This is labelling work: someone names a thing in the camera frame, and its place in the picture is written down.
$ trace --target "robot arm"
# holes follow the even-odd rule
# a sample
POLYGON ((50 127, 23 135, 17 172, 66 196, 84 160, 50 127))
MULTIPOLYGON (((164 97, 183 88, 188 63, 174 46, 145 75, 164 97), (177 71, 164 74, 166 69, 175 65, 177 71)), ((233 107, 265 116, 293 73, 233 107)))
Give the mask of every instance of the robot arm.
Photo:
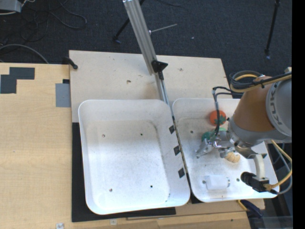
MULTIPOLYGON (((264 173, 263 158, 266 154, 258 154, 251 148, 267 140, 292 142, 291 72, 278 77, 251 72, 250 76, 255 77, 251 87, 242 88, 239 84, 234 84, 235 81, 231 83, 232 91, 244 94, 234 114, 228 119, 228 130, 219 130, 219 126, 216 127, 216 133, 202 139, 196 155, 199 158, 217 148, 221 157, 232 162, 239 160, 239 156, 233 155, 233 151, 247 159, 253 159, 256 175, 244 172, 241 180, 254 190, 263 192, 266 191, 265 184, 269 183, 264 173)), ((239 73, 236 79, 241 78, 242 74, 239 73)))

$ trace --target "orange object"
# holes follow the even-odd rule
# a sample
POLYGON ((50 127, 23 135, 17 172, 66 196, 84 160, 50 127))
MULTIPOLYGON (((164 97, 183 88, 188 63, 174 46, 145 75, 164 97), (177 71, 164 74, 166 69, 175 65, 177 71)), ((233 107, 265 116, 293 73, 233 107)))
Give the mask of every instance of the orange object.
MULTIPOLYGON (((225 112, 222 110, 219 110, 219 125, 223 125, 225 123, 226 119, 227 119, 227 116, 226 116, 225 112)), ((217 111, 216 110, 211 112, 210 121, 211 121, 212 125, 214 125, 214 126, 217 125, 217 111)))

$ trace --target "tripod leg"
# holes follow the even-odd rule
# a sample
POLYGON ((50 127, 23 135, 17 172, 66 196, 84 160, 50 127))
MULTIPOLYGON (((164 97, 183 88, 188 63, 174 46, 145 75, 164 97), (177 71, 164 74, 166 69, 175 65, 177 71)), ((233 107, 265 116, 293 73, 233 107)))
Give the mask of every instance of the tripod leg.
POLYGON ((268 38, 267 46, 265 48, 265 55, 266 55, 267 59, 270 59, 269 47, 270 47, 270 43, 271 43, 273 29, 274 29, 274 26, 275 26, 277 9, 278 9, 279 6, 280 6, 280 0, 276 0, 275 4, 274 4, 274 12, 273 12, 273 18, 272 18, 271 28, 270 28, 270 32, 269 32, 269 38, 268 38))
MULTIPOLYGON (((141 0, 140 1, 140 5, 142 5, 142 3, 144 3, 145 0, 141 0)), ((113 36, 113 40, 117 43, 121 43, 118 38, 119 38, 119 35, 121 34, 121 32, 124 30, 124 28, 126 27, 126 25, 129 23, 129 19, 127 19, 124 23, 124 25, 122 25, 122 27, 118 30, 118 32, 113 36)))

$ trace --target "black metal bar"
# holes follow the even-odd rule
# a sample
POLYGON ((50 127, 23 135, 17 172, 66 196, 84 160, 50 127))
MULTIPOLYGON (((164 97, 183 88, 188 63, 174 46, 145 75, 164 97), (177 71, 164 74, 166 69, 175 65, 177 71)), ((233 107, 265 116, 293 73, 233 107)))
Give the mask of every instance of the black metal bar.
MULTIPOLYGON (((145 0, 141 0, 140 1, 140 5, 142 5, 144 3, 145 0)), ((113 40, 117 43, 121 43, 118 38, 119 38, 119 35, 121 34, 121 32, 125 29, 126 25, 130 22, 129 19, 127 19, 124 23, 124 25, 122 25, 122 27, 118 30, 118 32, 113 36, 113 40)))
POLYGON ((276 0, 275 4, 274 4, 274 12, 273 12, 273 18, 272 18, 271 28, 270 28, 270 32, 269 32, 269 38, 268 38, 267 46, 265 48, 265 54, 266 54, 267 58, 270 58, 269 47, 270 47, 270 43, 271 43, 273 29, 274 29, 274 26, 275 26, 277 9, 278 9, 279 6, 280 6, 280 0, 276 0))

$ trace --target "wooden table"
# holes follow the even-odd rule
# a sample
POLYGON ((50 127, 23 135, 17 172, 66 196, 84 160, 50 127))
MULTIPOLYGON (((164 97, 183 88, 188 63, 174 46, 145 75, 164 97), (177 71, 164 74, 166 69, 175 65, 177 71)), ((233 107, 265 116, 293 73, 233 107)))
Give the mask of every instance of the wooden table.
MULTIPOLYGON (((82 67, 77 53, 72 52, 73 60, 82 67)), ((108 56, 99 54, 95 60, 108 56)), ((170 75, 173 78, 175 70, 176 74, 187 74, 192 65, 191 58, 187 60, 188 65, 177 61, 175 68, 169 70, 171 74, 164 70, 165 79, 170 75)), ((220 59, 195 58, 195 62, 198 60, 204 72, 202 82, 205 87, 211 81, 227 86, 220 59)), ((63 228, 59 223, 63 223, 65 229, 251 228, 246 212, 236 201, 189 202, 177 207, 176 215, 162 218, 72 222, 72 108, 57 107, 55 94, 56 84, 70 79, 71 66, 0 63, 0 75, 8 75, 10 67, 35 68, 35 78, 17 79, 15 94, 0 94, 0 228, 54 229, 56 225, 63 228)), ((170 89, 169 98, 175 98, 170 93, 173 81, 165 82, 170 89)), ((205 90, 200 92, 201 97, 205 97, 202 94, 205 90)), ((262 199, 252 202, 264 209, 262 199)))

